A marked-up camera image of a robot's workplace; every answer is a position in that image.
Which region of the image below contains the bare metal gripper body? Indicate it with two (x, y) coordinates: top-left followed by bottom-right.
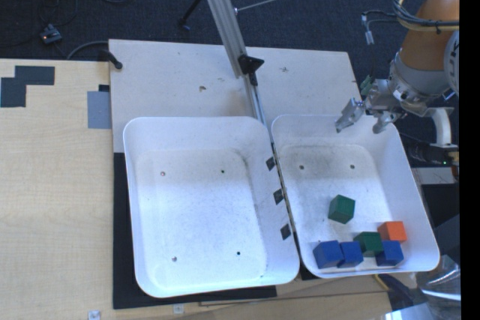
(361, 78), (429, 118)

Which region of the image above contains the white plastic tray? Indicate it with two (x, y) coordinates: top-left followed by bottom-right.
(270, 113), (441, 280)
(122, 115), (302, 299)

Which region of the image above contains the thin black and white rod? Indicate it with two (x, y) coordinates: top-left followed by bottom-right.
(245, 73), (298, 239)

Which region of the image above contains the green cube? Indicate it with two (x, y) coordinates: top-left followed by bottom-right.
(327, 193), (356, 225)
(352, 231), (385, 259)

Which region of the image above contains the orange cube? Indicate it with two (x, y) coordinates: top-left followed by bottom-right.
(376, 220), (408, 244)

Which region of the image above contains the blue cube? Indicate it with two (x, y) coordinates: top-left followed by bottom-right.
(375, 240), (405, 268)
(337, 241), (365, 269)
(312, 239), (345, 271)

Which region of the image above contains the black cylinder on white bracket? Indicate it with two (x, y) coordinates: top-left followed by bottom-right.
(406, 106), (461, 166)

